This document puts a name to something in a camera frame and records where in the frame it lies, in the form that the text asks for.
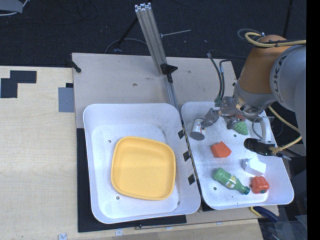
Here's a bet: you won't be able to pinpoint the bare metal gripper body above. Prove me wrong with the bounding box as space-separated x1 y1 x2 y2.
216 96 264 122

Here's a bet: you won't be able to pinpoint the green grapes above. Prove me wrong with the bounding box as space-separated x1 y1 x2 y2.
233 120 250 137

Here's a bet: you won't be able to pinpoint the small silver can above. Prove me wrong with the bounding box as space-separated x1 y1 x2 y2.
189 117 207 142

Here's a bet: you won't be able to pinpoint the orange wedge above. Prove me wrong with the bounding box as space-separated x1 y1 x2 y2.
210 140 233 159

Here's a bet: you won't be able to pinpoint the white bottle with grey cap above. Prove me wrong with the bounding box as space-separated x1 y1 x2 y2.
241 157 267 177

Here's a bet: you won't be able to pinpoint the green bottle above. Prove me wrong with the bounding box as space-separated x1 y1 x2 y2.
212 167 251 196

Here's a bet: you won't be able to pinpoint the orange bell pepper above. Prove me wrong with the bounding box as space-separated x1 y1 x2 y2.
250 175 271 195

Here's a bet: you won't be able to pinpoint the white plastic tray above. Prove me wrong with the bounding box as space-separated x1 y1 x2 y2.
82 102 202 225
180 100 295 211

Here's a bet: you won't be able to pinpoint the yellow plate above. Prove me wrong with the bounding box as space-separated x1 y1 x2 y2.
110 135 177 202

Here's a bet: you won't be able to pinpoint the black cylinder on white bracket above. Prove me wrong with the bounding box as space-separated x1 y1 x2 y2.
243 116 276 158

